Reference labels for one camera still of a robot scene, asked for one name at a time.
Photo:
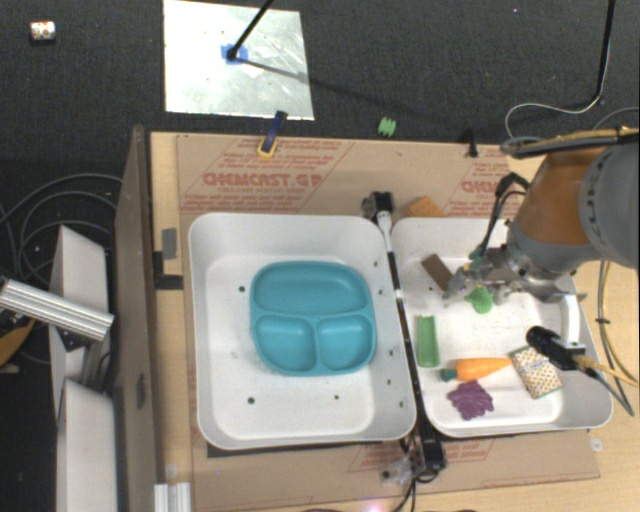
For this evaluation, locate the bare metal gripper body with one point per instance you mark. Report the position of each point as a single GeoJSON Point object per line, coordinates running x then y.
{"type": "Point", "coordinates": [502, 270]}

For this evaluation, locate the white carton with orange pattern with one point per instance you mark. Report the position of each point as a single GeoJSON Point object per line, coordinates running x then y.
{"type": "Point", "coordinates": [537, 375]}

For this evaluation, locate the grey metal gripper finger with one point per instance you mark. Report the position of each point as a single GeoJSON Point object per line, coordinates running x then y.
{"type": "Point", "coordinates": [501, 295]}
{"type": "Point", "coordinates": [460, 286]}

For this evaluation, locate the thin black and white rod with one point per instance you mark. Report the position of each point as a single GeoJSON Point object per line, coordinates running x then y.
{"type": "Point", "coordinates": [400, 295]}

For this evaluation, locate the green celery stick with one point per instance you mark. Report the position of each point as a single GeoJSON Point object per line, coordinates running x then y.
{"type": "Point", "coordinates": [428, 342]}

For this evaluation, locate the orange carrot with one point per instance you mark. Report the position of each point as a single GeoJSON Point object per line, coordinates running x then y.
{"type": "Point", "coordinates": [480, 368]}

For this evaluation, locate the white plastic tray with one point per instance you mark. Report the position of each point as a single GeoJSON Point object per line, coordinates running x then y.
{"type": "Point", "coordinates": [505, 405]}
{"type": "Point", "coordinates": [300, 405]}

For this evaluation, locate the purple grapes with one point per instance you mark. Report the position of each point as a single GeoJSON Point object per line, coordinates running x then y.
{"type": "Point", "coordinates": [470, 400]}

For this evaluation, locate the green broccoli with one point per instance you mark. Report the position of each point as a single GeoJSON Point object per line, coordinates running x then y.
{"type": "Point", "coordinates": [481, 301]}

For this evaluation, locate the brown rectangular bar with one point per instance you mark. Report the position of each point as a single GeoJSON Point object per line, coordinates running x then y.
{"type": "Point", "coordinates": [437, 270]}

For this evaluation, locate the black cylinder on white bracket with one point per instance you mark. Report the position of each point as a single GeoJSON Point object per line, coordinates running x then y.
{"type": "Point", "coordinates": [547, 342]}

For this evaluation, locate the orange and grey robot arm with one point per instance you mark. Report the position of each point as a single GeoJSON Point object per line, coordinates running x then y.
{"type": "Point", "coordinates": [555, 210]}

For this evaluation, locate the brown cardboard board red print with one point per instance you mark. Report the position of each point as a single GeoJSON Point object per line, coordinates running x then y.
{"type": "Point", "coordinates": [320, 170]}

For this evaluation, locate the small green ribbed piece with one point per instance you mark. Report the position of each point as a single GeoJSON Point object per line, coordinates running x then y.
{"type": "Point", "coordinates": [387, 127]}

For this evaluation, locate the small patterned can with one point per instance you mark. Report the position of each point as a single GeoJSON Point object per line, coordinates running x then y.
{"type": "Point", "coordinates": [42, 30]}

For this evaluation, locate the teal divided plate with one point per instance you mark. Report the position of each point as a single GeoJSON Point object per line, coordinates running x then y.
{"type": "Point", "coordinates": [310, 315]}

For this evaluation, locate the orange waffle biscuit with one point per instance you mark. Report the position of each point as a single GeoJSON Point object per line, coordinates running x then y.
{"type": "Point", "coordinates": [424, 207]}

